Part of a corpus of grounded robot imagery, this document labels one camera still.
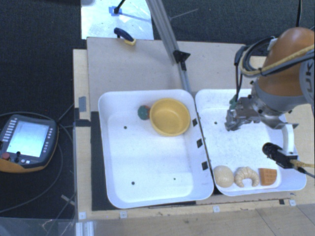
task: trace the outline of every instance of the yellow cable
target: yellow cable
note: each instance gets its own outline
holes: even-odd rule
[[[293,164],[295,167],[308,167],[308,168],[315,168],[314,164],[308,164],[308,163],[303,163],[298,160],[290,160],[290,163]]]
[[[247,70],[243,67],[243,60],[244,60],[244,56],[245,56],[246,53],[248,52],[248,50],[247,50],[247,51],[243,54],[243,56],[242,56],[242,58],[241,58],[241,60],[240,60],[240,70],[241,70],[241,72],[242,72],[243,74],[245,74],[245,75],[249,75],[249,76],[250,76],[250,75],[251,75],[251,76],[259,75],[261,72],[268,71],[269,69],[272,69],[272,68],[274,68],[274,67],[277,66],[277,65],[281,65],[281,64],[283,64],[283,63],[285,63],[285,62],[287,62],[287,61],[290,61],[290,60],[292,60],[292,59],[295,59],[295,58],[297,58],[298,56],[303,55],[303,54],[307,53],[308,51],[310,51],[310,50],[312,50],[312,49],[314,49],[314,48],[315,48],[315,45],[310,45],[310,46],[308,46],[308,47],[306,47],[306,48],[301,49],[301,50],[298,51],[298,52],[295,52],[295,53],[291,54],[290,56],[285,57],[284,59],[281,59],[281,60],[278,61],[278,62],[275,62],[275,63],[273,63],[273,64],[271,64],[271,65],[268,65],[268,66],[262,68],[261,70],[255,70],[255,71],[247,71]]]

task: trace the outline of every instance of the white tray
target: white tray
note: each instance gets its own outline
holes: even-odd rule
[[[177,137],[159,135],[137,110],[162,98],[186,105],[188,130]],[[122,91],[98,102],[107,196],[118,208],[153,206],[208,198],[214,189],[195,103],[184,90]]]
[[[246,97],[250,89],[240,92],[240,97]],[[254,193],[292,191],[303,189],[306,177],[294,169],[283,169],[262,152],[262,146],[267,142],[283,146],[281,130],[274,130],[263,123],[244,124],[239,130],[227,131],[226,111],[235,90],[204,89],[197,93],[195,101],[200,117],[203,135],[211,160],[211,167],[228,166],[233,173],[239,167],[249,166],[258,173],[258,168],[277,170],[277,180],[270,186],[259,184],[252,187],[252,181],[243,181],[245,187],[238,187],[235,183],[229,188],[217,185],[218,190],[227,196],[238,196]]]

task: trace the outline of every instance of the black bracket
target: black bracket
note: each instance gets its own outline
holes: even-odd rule
[[[176,63],[181,63],[182,70],[187,71],[185,61],[190,56],[190,53],[184,53],[182,51],[175,50],[173,52],[173,55],[174,55]]]

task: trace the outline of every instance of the black hole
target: black hole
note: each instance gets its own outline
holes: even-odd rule
[[[203,162],[203,163],[201,164],[201,166],[202,166],[202,170],[206,170],[207,168],[209,168],[209,167],[208,167],[208,162]]]
[[[197,146],[198,146],[198,148],[200,148],[200,147],[202,146],[202,139],[199,139],[199,140],[197,141]]]
[[[195,127],[195,126],[198,124],[197,119],[193,119],[193,120],[192,120],[192,124],[193,124],[193,126]]]

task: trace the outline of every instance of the red button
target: red button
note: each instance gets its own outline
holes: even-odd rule
[[[1,158],[4,160],[9,160],[10,159],[10,154],[8,152],[2,153]]]

